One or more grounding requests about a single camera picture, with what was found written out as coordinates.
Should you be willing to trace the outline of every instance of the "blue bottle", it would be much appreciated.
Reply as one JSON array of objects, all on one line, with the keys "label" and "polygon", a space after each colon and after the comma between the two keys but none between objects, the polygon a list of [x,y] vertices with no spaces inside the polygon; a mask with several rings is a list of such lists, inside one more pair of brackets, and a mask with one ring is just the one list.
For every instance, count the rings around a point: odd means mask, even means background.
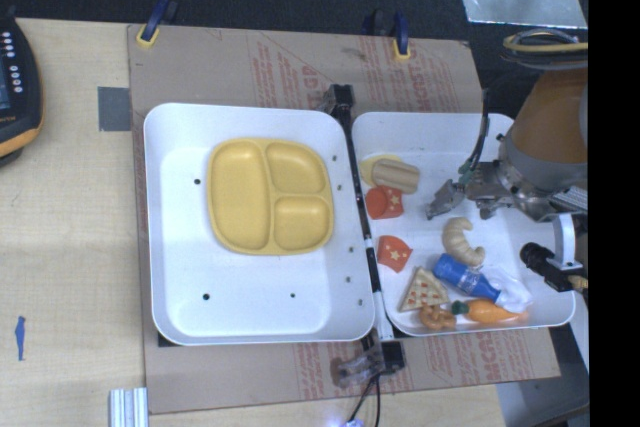
[{"label": "blue bottle", "polygon": [[433,274],[473,297],[486,297],[495,303],[500,295],[500,290],[492,287],[484,274],[458,262],[447,253],[442,253],[433,268]]}]

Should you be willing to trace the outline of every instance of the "yellow divided plate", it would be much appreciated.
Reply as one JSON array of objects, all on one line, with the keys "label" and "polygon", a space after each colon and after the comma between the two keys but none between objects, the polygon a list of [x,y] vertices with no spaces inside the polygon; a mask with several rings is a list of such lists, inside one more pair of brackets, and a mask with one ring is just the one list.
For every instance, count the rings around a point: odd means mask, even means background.
[{"label": "yellow divided plate", "polygon": [[292,141],[241,138],[216,146],[207,168],[207,202],[216,237],[239,253],[306,253],[333,231],[324,162]]}]

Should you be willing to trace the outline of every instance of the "black cable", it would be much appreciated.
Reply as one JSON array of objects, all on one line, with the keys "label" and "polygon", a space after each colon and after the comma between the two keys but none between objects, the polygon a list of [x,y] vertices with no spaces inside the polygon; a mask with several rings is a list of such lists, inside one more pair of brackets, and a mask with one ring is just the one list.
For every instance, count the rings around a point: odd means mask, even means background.
[{"label": "black cable", "polygon": [[480,119],[480,132],[478,134],[478,140],[476,146],[471,153],[471,171],[475,171],[480,157],[482,156],[482,149],[484,148],[484,142],[489,132],[489,90],[482,90],[482,117]]},{"label": "black cable", "polygon": [[381,405],[381,400],[380,400],[380,374],[378,374],[378,376],[376,377],[376,424],[375,427],[378,427],[378,425],[380,425],[380,407]]},{"label": "black cable", "polygon": [[358,411],[360,411],[360,407],[364,403],[364,400],[367,398],[367,395],[369,395],[369,392],[371,391],[371,388],[373,388],[374,385],[376,387],[376,396],[377,396],[376,427],[378,427],[378,425],[380,424],[380,404],[381,404],[381,400],[380,400],[380,372],[378,372],[377,374],[373,375],[369,379],[369,382],[367,383],[367,387],[362,392],[362,395],[360,395],[360,400],[358,401],[358,404],[356,405],[355,409],[353,410],[353,413],[351,413],[351,416],[347,420],[347,423],[352,422],[353,420],[355,420],[356,415],[358,414]]}]

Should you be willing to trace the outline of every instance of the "white container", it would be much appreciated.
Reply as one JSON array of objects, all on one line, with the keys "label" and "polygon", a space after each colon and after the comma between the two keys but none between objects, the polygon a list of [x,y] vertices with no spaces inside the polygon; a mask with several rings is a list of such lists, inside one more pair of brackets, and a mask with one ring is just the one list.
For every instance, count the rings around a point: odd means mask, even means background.
[{"label": "white container", "polygon": [[[234,253],[208,217],[206,169],[229,139],[306,144],[325,162],[334,228],[299,255]],[[374,305],[344,132],[328,114],[163,104],[144,122],[152,314],[181,345],[347,341],[365,336]]]},{"label": "white container", "polygon": [[[353,125],[359,162],[394,154],[420,169],[418,190],[403,196],[405,213],[370,220],[374,247],[381,235],[394,235],[414,250],[401,273],[378,265],[386,315],[411,336],[447,333],[429,331],[417,310],[400,312],[399,305],[414,269],[432,268],[444,251],[442,228],[453,216],[474,224],[466,234],[474,247],[487,250],[483,269],[500,268],[518,279],[533,302],[524,319],[486,326],[459,318],[448,332],[554,326],[573,315],[573,292],[555,292],[519,258],[527,242],[554,247],[551,224],[534,223],[516,209],[483,221],[467,200],[426,219],[435,191],[457,178],[479,123],[479,114],[367,113]],[[497,157],[495,136],[510,124],[505,116],[491,116],[483,160]],[[216,145],[244,137],[302,143],[323,159],[334,205],[333,233],[324,246],[300,255],[256,256],[234,253],[216,240],[205,194],[208,157]],[[356,340],[371,330],[376,312],[366,248],[346,140],[335,119],[317,111],[170,103],[147,115],[144,145],[152,314],[164,337],[181,345],[324,342]],[[467,299],[448,288],[452,301]]]},{"label": "white container", "polygon": [[[500,208],[494,217],[482,220],[475,203],[463,200],[454,210],[427,220],[426,206],[434,193],[448,179],[457,181],[458,168],[471,155],[480,130],[480,114],[448,113],[377,113],[359,116],[353,126],[353,141],[358,162],[376,155],[393,154],[420,170],[418,190],[403,194],[404,214],[393,219],[369,219],[374,247],[382,235],[402,239],[413,249],[409,261],[400,273],[378,264],[387,316],[402,332],[412,336],[462,333],[487,330],[536,328],[562,325],[575,310],[574,292],[558,293],[544,283],[542,276],[527,269],[520,260],[520,249],[527,242],[548,248],[555,247],[551,223],[535,223],[516,208]],[[490,115],[489,134],[482,153],[483,161],[498,157],[496,137],[506,134],[512,120],[507,116]],[[369,187],[362,182],[363,193]],[[482,272],[506,273],[519,281],[533,299],[526,316],[515,321],[487,325],[457,317],[455,330],[432,331],[422,325],[418,311],[401,312],[400,303],[417,267],[431,270],[444,252],[442,231],[451,217],[466,217],[473,230],[465,231],[471,247],[483,246],[486,257]],[[470,297],[447,285],[451,302]]]}]

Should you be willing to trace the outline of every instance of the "toy carrot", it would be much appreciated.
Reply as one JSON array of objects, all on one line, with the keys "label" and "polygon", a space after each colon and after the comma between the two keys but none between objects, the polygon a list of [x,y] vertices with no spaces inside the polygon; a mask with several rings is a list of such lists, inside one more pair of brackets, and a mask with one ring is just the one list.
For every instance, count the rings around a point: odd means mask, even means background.
[{"label": "toy carrot", "polygon": [[501,306],[497,306],[489,299],[472,299],[464,303],[462,301],[454,301],[451,305],[451,313],[465,315],[469,320],[483,323],[511,320],[520,316],[519,313],[513,313]]}]

